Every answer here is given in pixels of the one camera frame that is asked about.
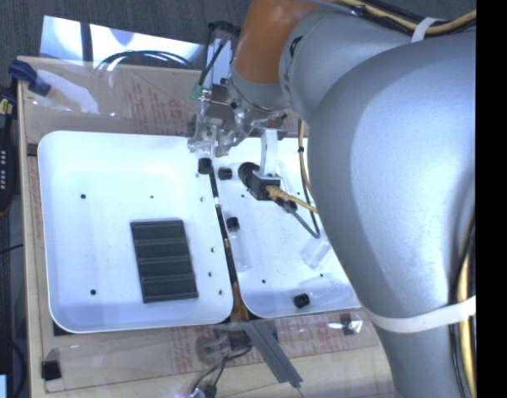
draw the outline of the white cable tie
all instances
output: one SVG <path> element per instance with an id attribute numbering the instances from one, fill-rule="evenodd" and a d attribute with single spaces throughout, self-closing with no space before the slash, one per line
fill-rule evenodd
<path id="1" fill-rule="evenodd" d="M 422 41 L 425 38 L 425 34 L 427 34 L 427 29 L 435 22 L 442 21 L 442 19 L 437 19 L 435 17 L 425 17 L 416 29 L 413 31 L 412 35 L 412 43 L 416 41 Z"/>
<path id="2" fill-rule="evenodd" d="M 410 318 L 389 318 L 372 313 L 367 308 L 371 322 L 383 330 L 394 333 L 417 333 L 440 328 L 467 320 L 476 314 L 476 295 L 460 303 L 447 305 Z"/>

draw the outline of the black ridged block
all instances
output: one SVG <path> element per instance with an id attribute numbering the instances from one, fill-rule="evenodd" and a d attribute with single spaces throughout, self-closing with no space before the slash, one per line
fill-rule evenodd
<path id="1" fill-rule="evenodd" d="M 181 220 L 130 223 L 144 303 L 198 298 Z"/>

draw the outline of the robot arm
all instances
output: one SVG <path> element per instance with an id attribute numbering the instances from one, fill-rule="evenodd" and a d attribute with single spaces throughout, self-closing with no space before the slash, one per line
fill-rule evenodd
<path id="1" fill-rule="evenodd" d="M 253 0 L 210 105 L 231 126 L 217 156 L 286 108 L 308 123 L 322 224 L 375 321 L 450 306 L 474 264 L 476 30 L 411 41 L 311 1 Z M 461 325 L 375 325 L 399 398 L 476 397 L 476 362 L 457 364 Z"/>

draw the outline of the white strap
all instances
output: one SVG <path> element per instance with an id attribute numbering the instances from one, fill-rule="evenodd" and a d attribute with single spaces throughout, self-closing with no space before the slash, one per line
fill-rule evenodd
<path id="1" fill-rule="evenodd" d="M 441 307 L 410 318 L 388 318 L 365 309 L 371 322 L 383 330 L 394 333 L 424 332 L 449 324 L 459 323 L 476 313 L 476 295 L 466 301 Z"/>
<path id="2" fill-rule="evenodd" d="M 420 21 L 419 25 L 416 26 L 416 29 L 413 32 L 412 43 L 414 43 L 415 41 L 421 41 L 423 38 L 425 38 L 427 29 L 435 21 L 441 21 L 441 19 L 437 19 L 435 17 L 425 17 L 422 21 Z"/>

